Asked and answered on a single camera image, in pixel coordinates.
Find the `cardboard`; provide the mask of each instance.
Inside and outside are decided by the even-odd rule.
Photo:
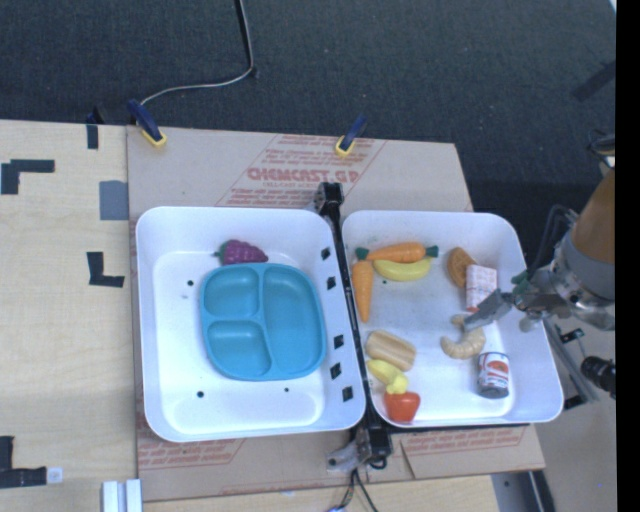
[[[362,209],[471,211],[455,147],[428,142],[358,139],[346,158],[337,137],[163,128],[153,147],[127,128],[131,288],[137,390],[138,476],[145,501],[343,486],[326,455],[349,432],[176,444],[146,424],[136,286],[135,225],[156,206],[306,208],[318,184],[343,185],[344,217]],[[383,470],[370,483],[541,469],[533,426],[441,430],[393,435]]]

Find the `soup can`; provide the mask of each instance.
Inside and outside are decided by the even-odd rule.
[[[509,395],[509,358],[501,352],[478,356],[478,393],[485,398]]]

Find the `wooden table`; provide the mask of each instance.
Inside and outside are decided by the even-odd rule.
[[[0,195],[0,435],[13,467],[64,481],[0,490],[4,510],[99,510],[101,483],[136,478],[129,223],[100,220],[99,184],[127,181],[124,127],[0,121],[0,163],[53,159]],[[88,252],[124,286],[89,285]],[[494,512],[490,476],[368,486],[380,510]],[[327,510],[344,489],[147,503],[146,511]],[[369,510],[360,492],[348,510]]]

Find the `carrot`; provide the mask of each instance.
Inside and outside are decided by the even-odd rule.
[[[356,253],[360,257],[364,257],[367,260],[388,260],[396,263],[415,263],[421,260],[426,255],[437,256],[437,246],[425,247],[420,242],[402,242],[399,244],[387,245],[376,249],[374,251],[367,251],[367,249],[358,248]]]
[[[363,322],[369,321],[371,297],[373,295],[373,263],[360,260],[351,267],[351,282],[358,314]]]

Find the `blue plate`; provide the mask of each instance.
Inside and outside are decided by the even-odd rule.
[[[215,269],[200,289],[200,318],[209,359],[233,379],[304,377],[326,355],[316,289],[304,272],[288,265]]]

